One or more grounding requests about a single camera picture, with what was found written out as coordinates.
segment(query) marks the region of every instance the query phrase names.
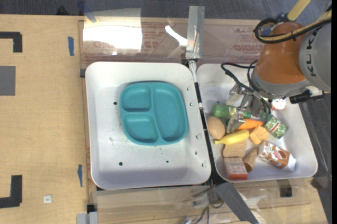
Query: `wooden table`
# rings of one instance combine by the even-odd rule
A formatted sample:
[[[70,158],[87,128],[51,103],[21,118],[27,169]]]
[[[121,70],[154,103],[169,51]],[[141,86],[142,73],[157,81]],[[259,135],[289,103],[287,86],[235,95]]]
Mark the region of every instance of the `wooden table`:
[[[83,19],[0,15],[1,32],[23,36],[22,53],[13,52],[13,40],[0,39],[0,66],[16,67],[15,96],[0,96],[0,198],[10,195],[11,176],[22,175],[22,202],[18,207],[0,208],[0,223],[76,223],[76,215],[86,212],[88,174],[78,30]],[[265,207],[258,213],[267,223],[326,223],[317,190],[308,179],[302,186],[303,195],[309,196],[296,206],[279,203],[277,208]],[[252,186],[238,186],[243,194],[247,188]],[[44,203],[45,195],[52,195],[52,202]],[[231,218],[226,210],[220,213]],[[114,223],[104,216],[101,219]],[[216,217],[210,220],[220,223]]]

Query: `toy banana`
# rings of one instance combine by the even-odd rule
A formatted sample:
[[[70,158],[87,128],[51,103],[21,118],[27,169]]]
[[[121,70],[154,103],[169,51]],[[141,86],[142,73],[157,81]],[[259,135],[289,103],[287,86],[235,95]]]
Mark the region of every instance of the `toy banana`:
[[[231,145],[235,144],[236,142],[241,142],[243,140],[246,140],[249,137],[249,131],[246,129],[239,130],[233,134],[227,134],[224,137],[222,137],[220,140],[215,140],[215,144],[225,144],[225,145]]]

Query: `blue plate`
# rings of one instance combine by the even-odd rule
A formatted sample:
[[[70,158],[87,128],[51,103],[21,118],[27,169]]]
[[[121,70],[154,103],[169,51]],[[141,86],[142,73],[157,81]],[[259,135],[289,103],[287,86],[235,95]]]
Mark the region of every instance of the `blue plate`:
[[[120,96],[126,136],[139,145],[169,145],[187,133],[187,115],[179,90],[164,82],[127,86]]]

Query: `green bottle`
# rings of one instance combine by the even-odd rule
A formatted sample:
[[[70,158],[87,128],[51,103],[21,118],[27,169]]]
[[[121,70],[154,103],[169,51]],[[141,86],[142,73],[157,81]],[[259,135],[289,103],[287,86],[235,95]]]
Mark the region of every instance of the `green bottle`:
[[[238,108],[231,105],[220,105],[215,104],[212,107],[212,115],[219,118],[230,118],[234,114],[238,112]],[[244,118],[251,118],[252,113],[244,111],[243,117]]]

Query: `white plastic tray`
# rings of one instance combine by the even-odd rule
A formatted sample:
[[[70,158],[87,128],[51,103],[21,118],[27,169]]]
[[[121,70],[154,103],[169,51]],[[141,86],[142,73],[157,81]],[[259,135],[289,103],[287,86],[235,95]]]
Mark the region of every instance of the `white plastic tray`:
[[[247,69],[226,66],[239,81],[248,85]],[[230,89],[235,85],[234,80],[225,74],[220,64],[204,64],[197,70],[197,80],[200,87],[202,104],[205,116],[211,115],[211,109],[214,104],[219,102],[224,104],[229,97]],[[263,181],[286,178],[302,178],[313,176],[318,168],[317,159],[306,129],[302,113],[297,104],[291,104],[287,99],[287,105],[284,110],[273,111],[273,114],[288,126],[288,130],[280,139],[270,135],[269,142],[276,144],[280,148],[288,150],[296,159],[295,171],[286,171],[259,159],[256,160],[254,169],[248,173],[248,180],[245,181]],[[215,160],[215,166],[218,174],[226,181],[231,181],[225,172],[222,158],[223,144],[215,144],[214,138],[210,136],[212,151]],[[248,139],[246,152],[255,145]]]
[[[91,173],[102,189],[196,185],[208,180],[211,165],[190,70],[175,63],[96,62],[85,73]],[[142,146],[124,134],[118,100],[140,81],[161,81],[182,94],[188,131],[181,141]]]

